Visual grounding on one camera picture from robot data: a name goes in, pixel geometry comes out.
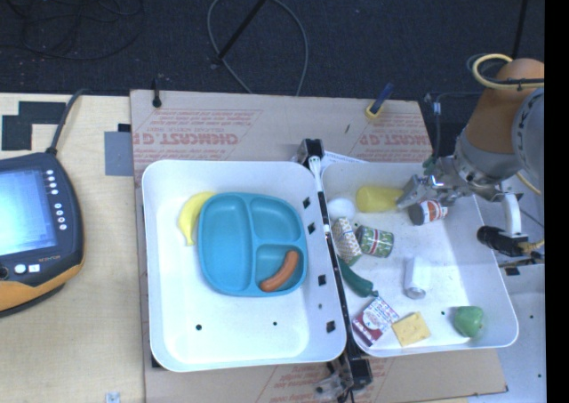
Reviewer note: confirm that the brown cardboard board red print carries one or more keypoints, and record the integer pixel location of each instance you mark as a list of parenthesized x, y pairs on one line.
[(249, 134)]

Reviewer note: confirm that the blue divided plate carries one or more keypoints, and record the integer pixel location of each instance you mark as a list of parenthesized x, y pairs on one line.
[(226, 241)]

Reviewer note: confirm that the thin black and white rod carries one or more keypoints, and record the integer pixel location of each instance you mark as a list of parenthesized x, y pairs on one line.
[(323, 210)]

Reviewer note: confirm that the dark green chili pepper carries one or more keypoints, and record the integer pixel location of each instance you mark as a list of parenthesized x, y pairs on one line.
[(355, 281)]

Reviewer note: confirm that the yellow cheese slice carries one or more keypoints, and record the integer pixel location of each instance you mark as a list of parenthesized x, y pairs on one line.
[(411, 329)]

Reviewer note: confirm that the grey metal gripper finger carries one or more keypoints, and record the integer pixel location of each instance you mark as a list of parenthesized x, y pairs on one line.
[(411, 192)]

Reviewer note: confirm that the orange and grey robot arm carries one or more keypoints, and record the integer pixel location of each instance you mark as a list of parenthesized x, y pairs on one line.
[(493, 112)]

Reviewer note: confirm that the orange and white can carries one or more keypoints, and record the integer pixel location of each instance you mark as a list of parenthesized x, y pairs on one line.
[(431, 212)]

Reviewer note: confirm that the green bell pepper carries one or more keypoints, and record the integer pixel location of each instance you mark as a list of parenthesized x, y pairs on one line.
[(469, 321)]

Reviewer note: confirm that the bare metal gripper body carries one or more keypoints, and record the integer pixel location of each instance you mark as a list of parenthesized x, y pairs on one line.
[(451, 179)]

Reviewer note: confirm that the white plastic tray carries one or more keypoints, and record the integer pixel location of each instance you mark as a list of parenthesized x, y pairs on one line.
[(453, 250), (231, 330)]

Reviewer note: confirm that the green and white can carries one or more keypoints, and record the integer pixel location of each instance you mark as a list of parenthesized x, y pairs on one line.
[(375, 241)]

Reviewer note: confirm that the patterned beige carton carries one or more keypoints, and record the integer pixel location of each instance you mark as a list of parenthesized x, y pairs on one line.
[(347, 239)]

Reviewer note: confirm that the black cylinder on white bracket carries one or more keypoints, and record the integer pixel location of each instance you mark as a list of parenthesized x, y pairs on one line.
[(501, 239)]

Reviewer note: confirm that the yellow cup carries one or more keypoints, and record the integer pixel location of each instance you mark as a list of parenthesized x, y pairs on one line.
[(375, 199)]

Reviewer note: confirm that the red and white packet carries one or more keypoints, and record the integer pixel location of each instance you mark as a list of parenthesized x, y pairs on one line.
[(373, 320)]

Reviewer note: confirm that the orange sausage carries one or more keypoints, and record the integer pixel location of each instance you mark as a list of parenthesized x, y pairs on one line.
[(281, 273)]

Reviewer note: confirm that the white ball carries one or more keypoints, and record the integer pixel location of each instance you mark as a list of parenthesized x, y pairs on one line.
[(341, 209)]

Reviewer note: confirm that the yellow banana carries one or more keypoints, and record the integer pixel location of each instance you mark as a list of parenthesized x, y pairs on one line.
[(189, 216)]

